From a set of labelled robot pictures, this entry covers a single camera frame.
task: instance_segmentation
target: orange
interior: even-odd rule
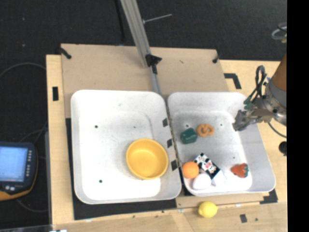
[[[183,165],[183,175],[188,179],[194,179],[199,174],[198,164],[194,161],[188,161]]]

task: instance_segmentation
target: blue screen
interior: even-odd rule
[[[0,181],[24,181],[27,153],[27,148],[0,146]]]

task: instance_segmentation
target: white ball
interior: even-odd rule
[[[211,186],[211,177],[207,173],[199,174],[192,183],[194,190],[203,190]]]

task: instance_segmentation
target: white tray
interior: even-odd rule
[[[225,183],[204,190],[192,189],[193,180],[184,178],[186,188],[193,195],[268,192],[275,187],[275,175],[258,126],[250,125],[237,132],[233,129],[232,123],[237,111],[243,110],[245,99],[236,92],[177,92],[169,96],[169,114],[181,164],[204,153],[225,176]],[[211,124],[215,133],[198,137],[195,143],[183,144],[181,133],[188,128],[195,130],[200,124]],[[248,164],[249,174],[246,178],[239,178],[230,169],[243,162]]]
[[[135,140],[150,138],[176,160],[166,105],[154,92],[80,90],[71,98],[74,185],[84,203],[167,200],[181,191],[178,168],[169,164],[158,179],[140,180],[126,164]]]

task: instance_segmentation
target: yellow plate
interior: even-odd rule
[[[126,163],[136,177],[149,180],[159,178],[166,172],[169,157],[157,141],[143,138],[129,146]]]

